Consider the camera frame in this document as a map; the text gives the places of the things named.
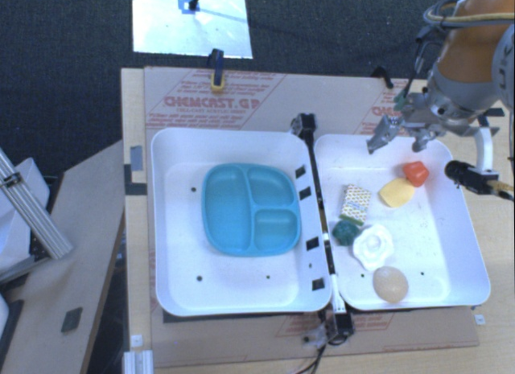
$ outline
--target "blue divided plate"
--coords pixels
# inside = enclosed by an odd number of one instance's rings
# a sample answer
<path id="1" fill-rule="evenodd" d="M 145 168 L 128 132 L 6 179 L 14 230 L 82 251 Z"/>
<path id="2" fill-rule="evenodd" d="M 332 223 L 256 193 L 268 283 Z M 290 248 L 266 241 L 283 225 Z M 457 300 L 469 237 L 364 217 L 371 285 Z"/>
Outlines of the blue divided plate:
<path id="1" fill-rule="evenodd" d="M 212 168 L 204 178 L 202 216 L 209 242 L 230 255 L 282 254 L 300 237 L 295 187 L 284 172 L 270 166 Z"/>

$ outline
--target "black floor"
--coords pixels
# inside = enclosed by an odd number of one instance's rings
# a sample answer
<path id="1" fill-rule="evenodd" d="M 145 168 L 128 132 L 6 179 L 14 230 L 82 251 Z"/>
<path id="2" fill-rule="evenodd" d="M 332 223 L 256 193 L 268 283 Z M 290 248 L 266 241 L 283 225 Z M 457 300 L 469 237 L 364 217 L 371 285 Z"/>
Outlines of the black floor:
<path id="1" fill-rule="evenodd" d="M 245 1 L 254 58 L 227 68 L 369 76 L 381 64 L 408 77 L 438 0 Z M 121 139 L 121 68 L 205 66 L 132 52 L 131 21 L 131 0 L 0 0 L 0 147 L 14 163 L 56 175 Z"/>

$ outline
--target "white flower-shaped object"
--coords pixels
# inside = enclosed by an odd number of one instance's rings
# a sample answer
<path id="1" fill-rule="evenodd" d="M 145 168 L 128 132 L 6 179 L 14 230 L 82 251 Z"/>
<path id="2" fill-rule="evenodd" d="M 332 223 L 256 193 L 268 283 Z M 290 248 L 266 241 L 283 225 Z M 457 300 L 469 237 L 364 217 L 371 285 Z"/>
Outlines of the white flower-shaped object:
<path id="1" fill-rule="evenodd" d="M 393 254 L 392 234 L 379 224 L 366 228 L 354 240 L 352 252 L 367 271 L 374 271 Z"/>

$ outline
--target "red object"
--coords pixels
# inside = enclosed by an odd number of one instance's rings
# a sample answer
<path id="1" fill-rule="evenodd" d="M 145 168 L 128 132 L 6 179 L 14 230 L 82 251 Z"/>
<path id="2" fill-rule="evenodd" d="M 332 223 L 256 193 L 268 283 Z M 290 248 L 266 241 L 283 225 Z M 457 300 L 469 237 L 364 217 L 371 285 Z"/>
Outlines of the red object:
<path id="1" fill-rule="evenodd" d="M 420 187 L 429 177 L 429 170 L 420 161 L 406 164 L 402 170 L 406 178 L 415 186 Z"/>

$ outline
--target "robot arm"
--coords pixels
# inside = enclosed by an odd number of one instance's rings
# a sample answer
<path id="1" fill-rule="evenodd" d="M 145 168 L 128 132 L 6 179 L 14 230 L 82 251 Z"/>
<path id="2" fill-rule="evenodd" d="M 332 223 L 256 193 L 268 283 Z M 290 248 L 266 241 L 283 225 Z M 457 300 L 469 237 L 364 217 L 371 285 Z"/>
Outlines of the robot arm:
<path id="1" fill-rule="evenodd" d="M 498 174 L 492 170 L 492 135 L 498 128 L 489 127 L 484 115 L 501 100 L 513 121 L 513 11 L 514 0 L 445 0 L 427 10 L 424 20 L 428 25 L 417 37 L 414 74 L 396 98 L 395 109 L 401 116 L 381 119 L 367 141 L 369 153 L 385 146 L 401 128 L 415 138 L 414 152 L 424 150 L 430 140 L 447 131 L 473 136 L 478 149 L 476 166 L 450 163 L 447 175 L 478 194 L 506 197 L 505 190 L 500 193 L 495 185 Z M 432 43 L 443 46 L 427 88 L 423 93 L 408 93 L 422 67 L 425 48 Z M 472 125 L 476 119 L 479 127 Z M 513 164 L 513 143 L 510 156 Z"/>

